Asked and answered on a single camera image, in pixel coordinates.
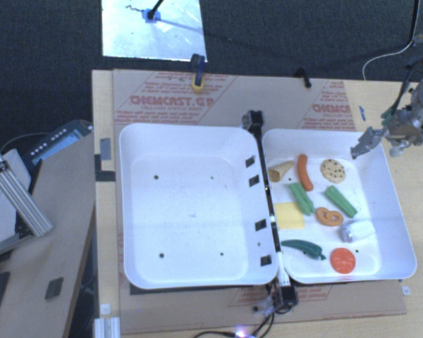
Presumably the green celery stalk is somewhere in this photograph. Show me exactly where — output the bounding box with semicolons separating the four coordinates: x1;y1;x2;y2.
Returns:
288;182;315;215
324;184;359;219

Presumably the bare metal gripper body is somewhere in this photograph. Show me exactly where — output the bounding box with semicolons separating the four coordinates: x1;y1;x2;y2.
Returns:
384;108;423;147

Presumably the beige chocolate chip biscuit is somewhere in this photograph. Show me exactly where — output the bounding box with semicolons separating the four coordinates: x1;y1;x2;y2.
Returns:
319;158;347;184

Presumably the white plastic tray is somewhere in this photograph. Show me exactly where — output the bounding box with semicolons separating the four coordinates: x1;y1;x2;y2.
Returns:
262;128;418;285
118;122;280;291

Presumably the thin black and white rod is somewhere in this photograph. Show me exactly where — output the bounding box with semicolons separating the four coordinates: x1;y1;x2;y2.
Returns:
252;127;283;285

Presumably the round orange slice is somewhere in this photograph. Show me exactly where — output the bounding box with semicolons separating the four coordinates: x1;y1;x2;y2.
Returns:
329;247;357;275

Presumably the dark green chili pepper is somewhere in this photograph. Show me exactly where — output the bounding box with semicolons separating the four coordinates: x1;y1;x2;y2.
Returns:
280;239;327;261

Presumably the black block with thin wires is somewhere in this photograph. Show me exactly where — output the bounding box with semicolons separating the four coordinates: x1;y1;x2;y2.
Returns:
264;282;300;313
240;110;266;132

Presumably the tan ice cream cone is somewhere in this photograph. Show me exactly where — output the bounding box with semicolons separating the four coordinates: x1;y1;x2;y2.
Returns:
267;160;295;183

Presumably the brown cardboard board red print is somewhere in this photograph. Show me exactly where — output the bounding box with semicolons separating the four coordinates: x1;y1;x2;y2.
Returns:
111;69;408;334

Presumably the white can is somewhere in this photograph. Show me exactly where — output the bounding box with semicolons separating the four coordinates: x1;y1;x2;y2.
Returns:
339;219;376;244

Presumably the orange pretzel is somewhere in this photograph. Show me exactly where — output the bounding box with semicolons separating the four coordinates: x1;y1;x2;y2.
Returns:
314;206;345;228

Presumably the yellow cheese slice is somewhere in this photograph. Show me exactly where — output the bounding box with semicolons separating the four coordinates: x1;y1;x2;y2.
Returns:
273;201;306;230

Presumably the orange sausage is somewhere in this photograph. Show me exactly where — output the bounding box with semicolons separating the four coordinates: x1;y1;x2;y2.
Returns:
296;154;315;192

